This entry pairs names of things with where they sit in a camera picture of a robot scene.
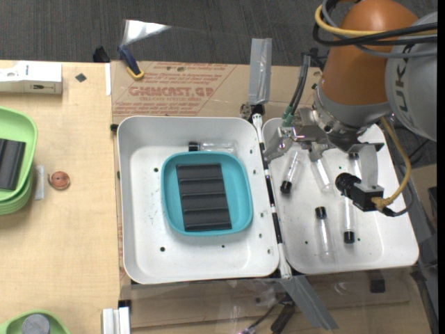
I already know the clear plastic bottle black cap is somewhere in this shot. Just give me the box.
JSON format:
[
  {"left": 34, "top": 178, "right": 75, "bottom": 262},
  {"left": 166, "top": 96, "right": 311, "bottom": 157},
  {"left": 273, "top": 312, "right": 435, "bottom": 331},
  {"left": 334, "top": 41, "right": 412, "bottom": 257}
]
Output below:
[
  {"left": 188, "top": 141, "right": 238, "bottom": 154},
  {"left": 341, "top": 196, "right": 357, "bottom": 245},
  {"left": 314, "top": 205, "right": 337, "bottom": 258},
  {"left": 280, "top": 150, "right": 304, "bottom": 195},
  {"left": 311, "top": 158, "right": 335, "bottom": 191}
]

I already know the teal plate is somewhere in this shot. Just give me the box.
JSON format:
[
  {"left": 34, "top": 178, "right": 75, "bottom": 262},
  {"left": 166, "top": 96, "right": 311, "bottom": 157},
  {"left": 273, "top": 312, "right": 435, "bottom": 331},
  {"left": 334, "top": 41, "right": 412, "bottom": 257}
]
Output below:
[{"left": 161, "top": 151, "right": 254, "bottom": 237}]

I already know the green plate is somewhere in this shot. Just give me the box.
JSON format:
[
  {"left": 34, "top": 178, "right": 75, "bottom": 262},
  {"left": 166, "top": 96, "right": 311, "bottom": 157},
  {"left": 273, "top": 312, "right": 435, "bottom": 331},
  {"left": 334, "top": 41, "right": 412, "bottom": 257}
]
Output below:
[
  {"left": 0, "top": 309, "right": 73, "bottom": 334},
  {"left": 0, "top": 105, "right": 39, "bottom": 216}
]

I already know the thin black and white rod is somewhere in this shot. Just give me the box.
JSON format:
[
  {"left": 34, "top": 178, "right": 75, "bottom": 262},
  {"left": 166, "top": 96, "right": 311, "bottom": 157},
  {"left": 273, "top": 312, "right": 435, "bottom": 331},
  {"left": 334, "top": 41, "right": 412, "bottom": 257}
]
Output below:
[{"left": 252, "top": 113, "right": 293, "bottom": 280}]

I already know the black block with thin wires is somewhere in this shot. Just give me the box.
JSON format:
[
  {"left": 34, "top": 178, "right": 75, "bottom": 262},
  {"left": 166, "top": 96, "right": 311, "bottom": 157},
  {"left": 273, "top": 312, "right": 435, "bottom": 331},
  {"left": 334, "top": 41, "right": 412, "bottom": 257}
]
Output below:
[{"left": 239, "top": 102, "right": 266, "bottom": 118}]

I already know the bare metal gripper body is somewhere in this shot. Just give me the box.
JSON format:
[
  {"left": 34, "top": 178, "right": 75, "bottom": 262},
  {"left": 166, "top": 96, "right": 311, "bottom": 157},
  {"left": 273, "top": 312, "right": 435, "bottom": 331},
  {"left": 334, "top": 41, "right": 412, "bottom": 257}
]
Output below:
[{"left": 288, "top": 107, "right": 364, "bottom": 150}]

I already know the white plastic tray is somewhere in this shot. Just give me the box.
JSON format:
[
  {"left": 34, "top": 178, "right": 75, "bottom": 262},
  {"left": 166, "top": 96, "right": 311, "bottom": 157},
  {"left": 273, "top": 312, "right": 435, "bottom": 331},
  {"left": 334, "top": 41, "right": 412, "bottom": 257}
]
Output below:
[
  {"left": 261, "top": 116, "right": 420, "bottom": 276},
  {"left": 116, "top": 115, "right": 281, "bottom": 285}
]

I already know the white carton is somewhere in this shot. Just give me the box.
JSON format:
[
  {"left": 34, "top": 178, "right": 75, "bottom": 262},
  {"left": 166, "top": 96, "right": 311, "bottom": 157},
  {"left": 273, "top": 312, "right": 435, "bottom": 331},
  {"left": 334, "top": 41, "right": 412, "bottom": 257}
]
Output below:
[{"left": 0, "top": 60, "right": 64, "bottom": 95}]

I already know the brown cardboard board red print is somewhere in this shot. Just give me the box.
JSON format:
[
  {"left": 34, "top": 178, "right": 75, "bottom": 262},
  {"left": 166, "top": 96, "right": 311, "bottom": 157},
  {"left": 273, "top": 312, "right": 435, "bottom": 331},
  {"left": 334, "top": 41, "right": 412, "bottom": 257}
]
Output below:
[{"left": 110, "top": 60, "right": 432, "bottom": 329}]

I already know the grey can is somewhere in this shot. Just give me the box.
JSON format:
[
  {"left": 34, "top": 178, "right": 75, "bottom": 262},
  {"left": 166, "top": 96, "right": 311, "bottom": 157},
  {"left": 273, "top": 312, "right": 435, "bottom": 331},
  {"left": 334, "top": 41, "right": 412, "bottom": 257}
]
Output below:
[{"left": 21, "top": 313, "right": 51, "bottom": 334}]

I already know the black cylinder on white bracket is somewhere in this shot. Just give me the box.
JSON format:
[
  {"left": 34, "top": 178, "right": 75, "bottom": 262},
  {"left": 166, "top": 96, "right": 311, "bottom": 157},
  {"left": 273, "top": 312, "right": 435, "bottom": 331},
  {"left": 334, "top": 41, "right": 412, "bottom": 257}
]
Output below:
[{"left": 334, "top": 141, "right": 386, "bottom": 213}]

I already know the brown round disc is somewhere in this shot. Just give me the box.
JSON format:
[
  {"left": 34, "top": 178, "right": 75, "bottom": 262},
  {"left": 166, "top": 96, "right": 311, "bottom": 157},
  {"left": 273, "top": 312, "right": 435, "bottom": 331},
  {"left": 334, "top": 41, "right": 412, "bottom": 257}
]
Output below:
[{"left": 47, "top": 170, "right": 72, "bottom": 191}]

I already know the small clear plastic tube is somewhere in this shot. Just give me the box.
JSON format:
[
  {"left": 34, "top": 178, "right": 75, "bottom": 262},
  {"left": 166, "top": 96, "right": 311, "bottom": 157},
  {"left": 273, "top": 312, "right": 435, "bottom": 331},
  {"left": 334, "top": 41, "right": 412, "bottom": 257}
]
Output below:
[{"left": 34, "top": 164, "right": 46, "bottom": 201}]

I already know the black ribbed insert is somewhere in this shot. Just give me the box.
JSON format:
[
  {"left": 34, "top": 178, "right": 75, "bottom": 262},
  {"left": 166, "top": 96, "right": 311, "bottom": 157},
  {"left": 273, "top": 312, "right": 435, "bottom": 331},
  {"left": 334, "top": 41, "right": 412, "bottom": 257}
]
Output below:
[
  {"left": 175, "top": 162, "right": 233, "bottom": 232},
  {"left": 0, "top": 138, "right": 27, "bottom": 191}
]

